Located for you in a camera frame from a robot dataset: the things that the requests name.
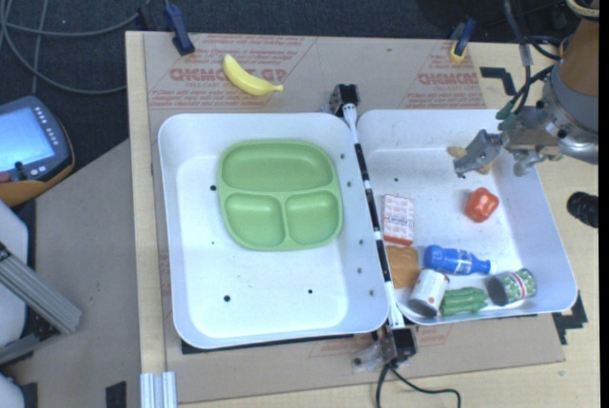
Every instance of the red and white box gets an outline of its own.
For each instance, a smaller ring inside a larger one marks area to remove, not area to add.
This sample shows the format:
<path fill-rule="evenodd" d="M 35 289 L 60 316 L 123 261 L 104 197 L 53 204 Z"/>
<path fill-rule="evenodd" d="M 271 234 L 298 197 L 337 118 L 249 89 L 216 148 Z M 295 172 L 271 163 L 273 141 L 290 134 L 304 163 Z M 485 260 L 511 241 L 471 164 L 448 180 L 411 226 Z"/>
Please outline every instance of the red and white box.
<path fill-rule="evenodd" d="M 386 243 L 411 245 L 414 241 L 414 200 L 383 196 L 383 239 Z"/>

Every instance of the tin can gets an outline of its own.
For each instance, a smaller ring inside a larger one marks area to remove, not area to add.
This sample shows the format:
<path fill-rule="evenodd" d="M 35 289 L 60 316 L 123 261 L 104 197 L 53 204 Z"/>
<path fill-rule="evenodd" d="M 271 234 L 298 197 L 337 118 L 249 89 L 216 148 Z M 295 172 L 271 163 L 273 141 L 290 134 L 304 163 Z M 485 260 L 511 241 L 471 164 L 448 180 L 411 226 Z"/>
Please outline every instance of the tin can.
<path fill-rule="evenodd" d="M 495 275 L 488 280 L 486 287 L 491 301 L 499 306 L 533 297 L 537 293 L 535 277 L 526 268 Z"/>
<path fill-rule="evenodd" d="M 450 280 L 439 271 L 422 269 L 408 300 L 408 307 L 424 317 L 438 315 Z"/>

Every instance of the water bottle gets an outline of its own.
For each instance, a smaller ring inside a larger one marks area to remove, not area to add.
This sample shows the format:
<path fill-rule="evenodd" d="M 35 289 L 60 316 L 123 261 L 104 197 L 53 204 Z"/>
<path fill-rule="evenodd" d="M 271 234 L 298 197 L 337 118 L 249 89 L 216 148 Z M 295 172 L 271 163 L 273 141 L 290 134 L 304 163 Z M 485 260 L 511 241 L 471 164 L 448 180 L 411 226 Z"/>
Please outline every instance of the water bottle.
<path fill-rule="evenodd" d="M 471 252 L 433 244 L 425 248 L 423 266 L 449 275 L 494 274 L 497 269 L 492 261 L 482 261 Z"/>

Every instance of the yellow banana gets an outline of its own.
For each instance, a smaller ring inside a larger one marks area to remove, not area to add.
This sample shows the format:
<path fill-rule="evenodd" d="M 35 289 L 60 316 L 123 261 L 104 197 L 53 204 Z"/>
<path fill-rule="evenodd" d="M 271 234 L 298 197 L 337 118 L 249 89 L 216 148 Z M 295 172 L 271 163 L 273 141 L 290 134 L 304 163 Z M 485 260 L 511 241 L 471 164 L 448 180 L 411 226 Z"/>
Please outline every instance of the yellow banana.
<path fill-rule="evenodd" d="M 230 55 L 226 54 L 223 62 L 223 69 L 225 71 L 226 78 L 235 87 L 251 94 L 251 95 L 267 95 L 270 92 L 283 92 L 283 85 L 272 85 L 262 78 L 255 77 L 239 65 L 237 60 Z"/>

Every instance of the green plate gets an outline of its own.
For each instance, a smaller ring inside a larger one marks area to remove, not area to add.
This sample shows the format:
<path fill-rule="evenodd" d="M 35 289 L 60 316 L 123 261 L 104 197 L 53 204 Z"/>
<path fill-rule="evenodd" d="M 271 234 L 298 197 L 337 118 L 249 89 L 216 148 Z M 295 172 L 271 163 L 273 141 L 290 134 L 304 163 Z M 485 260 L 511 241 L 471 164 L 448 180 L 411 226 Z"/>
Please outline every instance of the green plate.
<path fill-rule="evenodd" d="M 343 225 L 334 164 L 321 148 L 304 141 L 246 141 L 229 147 L 220 157 L 218 191 L 228 232 L 250 249 L 319 247 Z"/>

